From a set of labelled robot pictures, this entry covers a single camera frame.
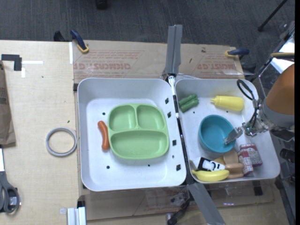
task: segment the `scissors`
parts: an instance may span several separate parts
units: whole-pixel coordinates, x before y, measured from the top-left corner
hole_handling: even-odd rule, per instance
[[[11,213],[18,209],[19,204],[19,193],[6,178],[2,146],[0,145],[0,211],[4,210],[6,213]]]

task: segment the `brown paper bag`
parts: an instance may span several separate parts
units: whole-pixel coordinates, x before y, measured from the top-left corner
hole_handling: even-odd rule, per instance
[[[0,61],[0,144],[15,142],[15,132],[8,103],[4,66]]]

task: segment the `yellow bottle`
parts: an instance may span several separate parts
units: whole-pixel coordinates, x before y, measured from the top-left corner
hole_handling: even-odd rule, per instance
[[[241,111],[244,106],[244,100],[241,97],[231,97],[231,96],[216,96],[211,98],[215,106],[220,106],[235,111]]]

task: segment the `yellow banana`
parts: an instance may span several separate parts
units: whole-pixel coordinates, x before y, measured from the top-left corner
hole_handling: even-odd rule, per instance
[[[196,171],[192,170],[192,174],[194,174],[201,181],[221,181],[228,177],[228,170],[218,170],[218,171]]]

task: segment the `gray carpet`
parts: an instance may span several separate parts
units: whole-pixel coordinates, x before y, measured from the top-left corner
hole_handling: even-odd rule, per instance
[[[295,21],[295,0],[288,0],[262,32],[257,28],[283,0],[0,0],[0,39],[53,41],[55,31],[71,40],[167,42],[168,26],[183,25],[182,43],[247,48],[243,62],[263,65]]]

